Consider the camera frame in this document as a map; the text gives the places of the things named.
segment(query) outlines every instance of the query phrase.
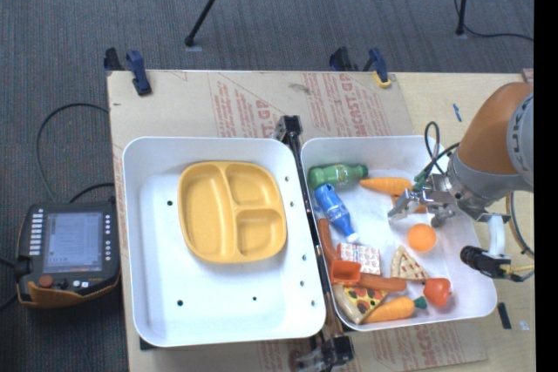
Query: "blue bottle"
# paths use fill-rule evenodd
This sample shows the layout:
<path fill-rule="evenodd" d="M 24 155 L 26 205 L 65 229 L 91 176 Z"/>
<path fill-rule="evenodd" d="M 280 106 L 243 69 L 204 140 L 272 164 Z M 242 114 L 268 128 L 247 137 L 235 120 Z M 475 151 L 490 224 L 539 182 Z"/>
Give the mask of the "blue bottle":
<path fill-rule="evenodd" d="M 349 210 L 347 210 L 347 207 L 341 199 L 339 199 L 333 185 L 331 183 L 326 183 L 319 186 L 314 191 L 314 196 L 316 197 L 320 207 L 325 212 L 327 220 L 343 232 L 347 242 L 357 242 L 358 233 L 356 233 L 350 225 Z"/>

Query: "toy apple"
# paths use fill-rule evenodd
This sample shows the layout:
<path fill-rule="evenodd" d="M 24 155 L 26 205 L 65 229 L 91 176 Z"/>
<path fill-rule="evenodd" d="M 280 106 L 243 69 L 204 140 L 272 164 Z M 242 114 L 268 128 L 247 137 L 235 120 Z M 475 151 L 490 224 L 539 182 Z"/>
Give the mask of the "toy apple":
<path fill-rule="evenodd" d="M 437 307 L 445 307 L 452 292 L 452 283 L 446 278 L 428 278 L 425 281 L 423 295 Z"/>

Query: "orange ball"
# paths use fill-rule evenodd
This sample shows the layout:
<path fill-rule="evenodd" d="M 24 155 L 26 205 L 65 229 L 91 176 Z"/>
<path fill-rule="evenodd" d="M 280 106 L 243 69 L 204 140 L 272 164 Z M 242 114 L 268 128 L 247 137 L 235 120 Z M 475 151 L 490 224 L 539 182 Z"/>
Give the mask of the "orange ball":
<path fill-rule="evenodd" d="M 426 223 L 418 223 L 413 225 L 407 233 L 407 241 L 409 246 L 421 253 L 430 251 L 436 245 L 436 231 Z"/>

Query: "green bottle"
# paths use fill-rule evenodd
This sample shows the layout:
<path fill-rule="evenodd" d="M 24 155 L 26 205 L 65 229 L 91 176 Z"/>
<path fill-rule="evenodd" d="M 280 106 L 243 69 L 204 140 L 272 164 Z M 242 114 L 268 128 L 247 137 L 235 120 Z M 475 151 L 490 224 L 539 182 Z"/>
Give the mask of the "green bottle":
<path fill-rule="evenodd" d="M 321 185 L 331 183 L 333 186 L 343 186 L 352 180 L 363 179 L 368 175 L 366 165 L 329 165 L 311 167 L 308 171 L 308 184 L 314 190 Z"/>

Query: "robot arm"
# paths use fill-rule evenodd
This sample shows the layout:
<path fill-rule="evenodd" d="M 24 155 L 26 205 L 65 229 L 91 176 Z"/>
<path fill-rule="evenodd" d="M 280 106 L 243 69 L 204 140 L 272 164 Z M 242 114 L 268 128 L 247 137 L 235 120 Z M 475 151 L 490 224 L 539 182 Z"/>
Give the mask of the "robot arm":
<path fill-rule="evenodd" d="M 486 208 L 514 191 L 534 192 L 533 86 L 517 82 L 501 86 L 480 107 L 457 150 L 449 155 L 446 173 L 431 173 L 431 163 L 390 212 L 389 221 L 404 218 L 419 205 L 434 214 L 439 227 L 458 212 L 486 222 L 490 248 L 464 247 L 461 259 L 494 278 L 518 281 L 504 266 L 504 224 L 508 214 Z"/>

